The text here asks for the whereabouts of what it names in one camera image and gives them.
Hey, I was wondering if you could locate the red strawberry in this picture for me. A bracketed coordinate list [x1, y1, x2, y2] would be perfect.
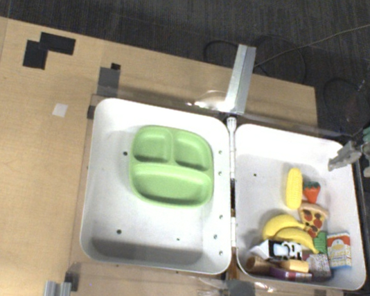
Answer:
[299, 179, 322, 206]

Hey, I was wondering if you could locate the yellow corn cob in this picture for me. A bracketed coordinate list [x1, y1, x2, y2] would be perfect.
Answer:
[282, 166, 308, 211]

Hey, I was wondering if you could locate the pizza slice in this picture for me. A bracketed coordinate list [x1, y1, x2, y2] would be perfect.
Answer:
[293, 200, 332, 241]

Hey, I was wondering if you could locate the white plastic tray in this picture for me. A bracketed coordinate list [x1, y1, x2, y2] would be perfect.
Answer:
[211, 121, 370, 296]
[70, 95, 255, 283]

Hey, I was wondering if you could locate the green ridged block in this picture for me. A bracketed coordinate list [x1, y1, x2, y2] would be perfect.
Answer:
[310, 229, 332, 256]

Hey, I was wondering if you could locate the orange and white carton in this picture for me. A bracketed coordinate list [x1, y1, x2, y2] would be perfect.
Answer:
[321, 228, 358, 273]

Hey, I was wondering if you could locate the yellow banana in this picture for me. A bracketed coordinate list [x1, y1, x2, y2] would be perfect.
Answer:
[260, 210, 325, 255]

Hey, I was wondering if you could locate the black and white carton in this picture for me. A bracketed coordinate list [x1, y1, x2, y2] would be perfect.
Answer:
[264, 238, 306, 265]

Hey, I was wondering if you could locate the pink sprinkled cube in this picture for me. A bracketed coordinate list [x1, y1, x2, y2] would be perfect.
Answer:
[303, 251, 335, 281]

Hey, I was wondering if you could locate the yellow cheese block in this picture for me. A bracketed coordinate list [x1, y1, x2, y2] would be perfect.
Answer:
[278, 256, 311, 275]

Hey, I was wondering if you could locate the white packet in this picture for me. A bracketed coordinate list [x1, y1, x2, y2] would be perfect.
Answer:
[247, 237, 276, 261]

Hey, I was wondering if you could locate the purple box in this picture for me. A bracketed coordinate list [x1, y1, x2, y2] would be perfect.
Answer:
[267, 265, 314, 285]

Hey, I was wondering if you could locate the brown ice cream cone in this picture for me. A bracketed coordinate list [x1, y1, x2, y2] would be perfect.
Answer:
[244, 254, 281, 278]

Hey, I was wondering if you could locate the green divided plate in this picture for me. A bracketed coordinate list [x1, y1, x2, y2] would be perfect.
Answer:
[123, 121, 223, 214]

